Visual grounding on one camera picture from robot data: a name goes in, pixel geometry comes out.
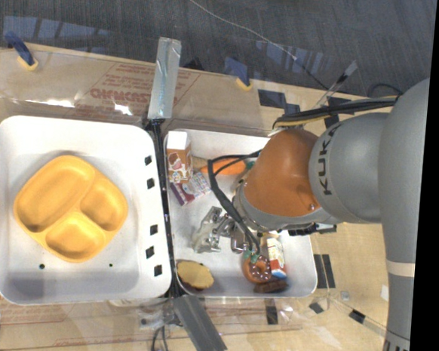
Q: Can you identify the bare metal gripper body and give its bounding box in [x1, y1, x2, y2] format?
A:
[216, 213, 263, 257]

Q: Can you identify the purple and white packet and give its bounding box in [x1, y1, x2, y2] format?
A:
[168, 168, 214, 210]

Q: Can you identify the yellow and brown bread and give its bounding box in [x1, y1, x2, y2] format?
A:
[173, 258, 217, 294]

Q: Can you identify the brown doughnut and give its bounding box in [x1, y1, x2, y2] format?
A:
[239, 252, 275, 286]

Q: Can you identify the white plastic tray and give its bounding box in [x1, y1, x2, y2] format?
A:
[151, 127, 330, 307]
[0, 113, 185, 317]

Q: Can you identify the white red blue carton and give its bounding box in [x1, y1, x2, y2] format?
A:
[262, 236, 291, 281]

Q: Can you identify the orange carrot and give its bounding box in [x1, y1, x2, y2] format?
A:
[198, 154, 256, 180]

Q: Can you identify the dark brown biscuit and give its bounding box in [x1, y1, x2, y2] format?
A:
[252, 277, 289, 296]

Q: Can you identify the brown cardboard board red print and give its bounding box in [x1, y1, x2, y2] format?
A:
[0, 39, 407, 351]

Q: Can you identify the yellow divided plate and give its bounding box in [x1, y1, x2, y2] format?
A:
[9, 150, 134, 268]

